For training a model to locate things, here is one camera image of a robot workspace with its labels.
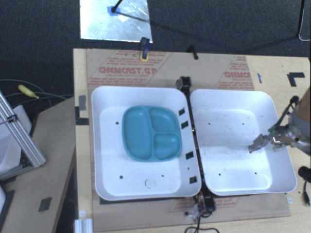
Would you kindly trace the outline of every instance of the yellow object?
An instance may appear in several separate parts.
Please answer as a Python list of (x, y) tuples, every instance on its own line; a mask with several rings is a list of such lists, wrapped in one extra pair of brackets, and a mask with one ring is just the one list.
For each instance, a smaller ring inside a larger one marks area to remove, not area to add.
[(26, 86), (22, 84), (18, 86), (18, 89), (28, 97), (36, 98), (36, 99), (39, 98), (32, 90), (28, 89)]
[(142, 54), (143, 54), (143, 52), (141, 52), (141, 54), (140, 54), (140, 61), (141, 61), (141, 62), (144, 62), (144, 63), (148, 62), (148, 60), (149, 60), (149, 53), (147, 53), (146, 59), (143, 59), (143, 58), (142, 58)]

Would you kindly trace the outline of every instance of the black bracket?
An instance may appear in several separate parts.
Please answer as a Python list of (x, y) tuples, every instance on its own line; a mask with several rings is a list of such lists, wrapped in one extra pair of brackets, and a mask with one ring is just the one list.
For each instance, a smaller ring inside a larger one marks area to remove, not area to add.
[(89, 119), (80, 117), (80, 108), (79, 106), (75, 107), (75, 114), (76, 114), (76, 125), (89, 125)]
[(188, 47), (188, 49), (187, 49), (186, 52), (192, 52), (192, 53), (193, 53), (194, 59), (195, 59), (195, 60), (198, 60), (198, 59), (199, 59), (199, 56), (198, 56), (198, 54), (197, 54), (197, 52), (196, 52), (196, 50), (195, 50), (194, 45), (190, 45), (190, 46)]
[(201, 175), (201, 180), (202, 180), (201, 191), (202, 191), (203, 197), (204, 197), (206, 212), (213, 212), (216, 210), (214, 195), (211, 193), (211, 191), (208, 189), (208, 187), (205, 183), (203, 165), (202, 165), (202, 161), (201, 161), (199, 144), (198, 144), (198, 139), (196, 136), (196, 130), (195, 130), (192, 108), (191, 108), (191, 101), (190, 101), (191, 78), (190, 77), (180, 77), (179, 80), (176, 81), (175, 87), (178, 90), (180, 90), (182, 93), (184, 93), (186, 96), (186, 99), (187, 99), (188, 110), (189, 110), (190, 121), (191, 121), (191, 127), (192, 127), (192, 133), (193, 133), (193, 140), (194, 140), (194, 144), (195, 144), (195, 150), (196, 150), (196, 155), (198, 158), (200, 175)]

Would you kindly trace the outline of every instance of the blue tape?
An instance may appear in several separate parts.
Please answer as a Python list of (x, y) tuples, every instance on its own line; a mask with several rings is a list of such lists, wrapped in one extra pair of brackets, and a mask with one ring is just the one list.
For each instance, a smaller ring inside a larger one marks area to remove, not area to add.
[[(117, 16), (118, 14), (117, 14), (117, 13), (112, 13), (112, 12), (111, 12), (111, 9), (112, 9), (112, 8), (113, 8), (113, 6), (107, 7), (107, 11), (108, 11), (108, 13), (109, 13), (111, 16), (115, 17), (115, 16)], [(116, 12), (121, 13), (121, 9), (118, 7), (117, 10), (116, 10)]]

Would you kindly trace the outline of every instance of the black clip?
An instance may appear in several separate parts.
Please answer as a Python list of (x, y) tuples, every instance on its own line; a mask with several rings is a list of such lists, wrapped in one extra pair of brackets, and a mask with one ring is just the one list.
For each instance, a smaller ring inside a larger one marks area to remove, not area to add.
[(193, 53), (194, 59), (195, 59), (195, 60), (198, 60), (198, 59), (199, 59), (199, 56), (198, 56), (198, 54), (196, 53), (196, 50), (195, 50), (194, 45), (190, 45), (190, 46), (188, 47), (188, 49), (187, 49), (186, 52), (192, 52), (192, 53)]

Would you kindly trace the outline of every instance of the blue plate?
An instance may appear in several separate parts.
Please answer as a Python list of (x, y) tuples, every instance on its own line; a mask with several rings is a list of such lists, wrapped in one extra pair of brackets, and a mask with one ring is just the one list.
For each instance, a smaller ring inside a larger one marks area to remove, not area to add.
[(181, 134), (175, 114), (162, 107), (134, 106), (122, 119), (125, 151), (138, 161), (159, 162), (181, 152)]

